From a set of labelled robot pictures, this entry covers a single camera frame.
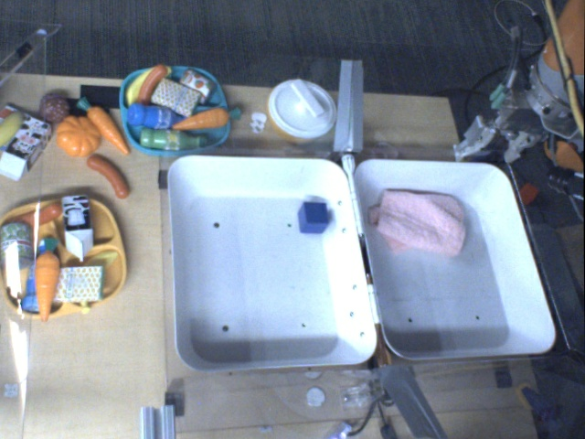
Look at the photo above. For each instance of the brown ball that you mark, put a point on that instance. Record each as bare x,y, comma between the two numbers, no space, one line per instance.
54,107

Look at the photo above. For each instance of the yellow divided plate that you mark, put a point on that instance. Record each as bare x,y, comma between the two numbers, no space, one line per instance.
112,240

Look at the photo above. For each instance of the green bottle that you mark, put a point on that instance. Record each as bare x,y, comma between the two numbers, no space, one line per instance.
169,139

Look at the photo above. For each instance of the green print can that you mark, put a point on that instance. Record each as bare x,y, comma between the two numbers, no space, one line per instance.
16,240

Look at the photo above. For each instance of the blue divided plate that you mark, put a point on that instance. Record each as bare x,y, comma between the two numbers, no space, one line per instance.
218,137

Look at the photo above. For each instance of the pink cloth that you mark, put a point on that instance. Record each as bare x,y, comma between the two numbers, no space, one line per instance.
420,222

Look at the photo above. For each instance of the cow print carton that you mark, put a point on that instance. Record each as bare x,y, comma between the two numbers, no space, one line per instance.
27,146

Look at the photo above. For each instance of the brown sausage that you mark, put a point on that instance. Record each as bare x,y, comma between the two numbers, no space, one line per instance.
153,80
109,176
48,214

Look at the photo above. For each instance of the blue cube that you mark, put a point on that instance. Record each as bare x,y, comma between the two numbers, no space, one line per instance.
313,217

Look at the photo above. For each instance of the white plastic tray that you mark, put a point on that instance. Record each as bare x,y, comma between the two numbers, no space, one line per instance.
448,300
256,272

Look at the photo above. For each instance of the yellow banana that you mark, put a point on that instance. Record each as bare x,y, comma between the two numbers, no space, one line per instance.
132,87

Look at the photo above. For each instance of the orange carrot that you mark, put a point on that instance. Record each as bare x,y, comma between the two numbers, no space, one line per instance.
203,119
46,277
107,128

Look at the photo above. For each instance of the can with orange print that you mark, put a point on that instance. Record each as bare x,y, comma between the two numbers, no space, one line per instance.
197,84

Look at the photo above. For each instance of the small white figure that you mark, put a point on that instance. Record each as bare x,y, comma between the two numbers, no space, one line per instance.
258,123

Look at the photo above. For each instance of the blue bottle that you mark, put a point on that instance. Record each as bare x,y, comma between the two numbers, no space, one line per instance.
31,297
151,115

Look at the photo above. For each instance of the black and white carton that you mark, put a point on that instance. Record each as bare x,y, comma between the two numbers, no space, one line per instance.
77,227

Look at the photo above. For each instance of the orange pumpkin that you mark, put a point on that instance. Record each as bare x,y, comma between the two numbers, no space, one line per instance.
77,136

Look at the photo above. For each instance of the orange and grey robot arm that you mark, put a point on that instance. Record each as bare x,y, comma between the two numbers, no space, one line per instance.
573,12

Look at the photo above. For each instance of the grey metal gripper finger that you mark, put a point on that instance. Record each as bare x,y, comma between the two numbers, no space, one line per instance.
475,137
518,146

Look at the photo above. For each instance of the dotted pattern carton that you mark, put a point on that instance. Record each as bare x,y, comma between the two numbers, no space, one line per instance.
176,97
82,284

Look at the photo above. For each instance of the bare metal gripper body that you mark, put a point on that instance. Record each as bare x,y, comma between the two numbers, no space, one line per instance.
544,101

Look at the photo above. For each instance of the yellow bowl with white lid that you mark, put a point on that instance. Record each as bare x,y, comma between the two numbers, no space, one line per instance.
301,108

